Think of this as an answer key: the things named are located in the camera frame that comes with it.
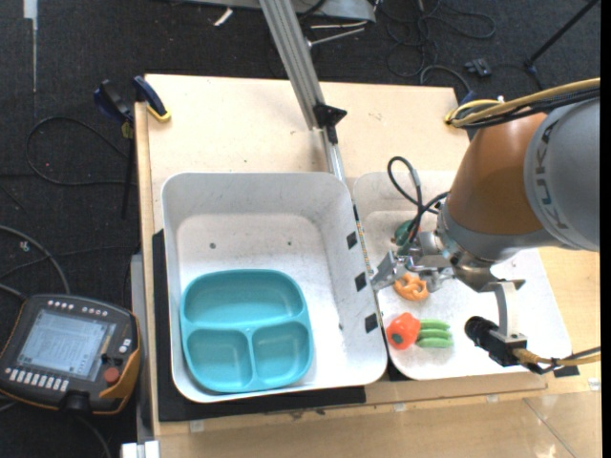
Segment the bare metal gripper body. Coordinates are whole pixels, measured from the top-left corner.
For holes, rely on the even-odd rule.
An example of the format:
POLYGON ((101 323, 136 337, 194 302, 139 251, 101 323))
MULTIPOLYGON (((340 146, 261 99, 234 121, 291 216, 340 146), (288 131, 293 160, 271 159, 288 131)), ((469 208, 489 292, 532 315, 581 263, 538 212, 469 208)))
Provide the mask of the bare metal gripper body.
POLYGON ((459 244, 446 233, 420 232, 414 241, 399 250, 400 263, 424 281, 445 281, 455 278, 452 258, 459 244))

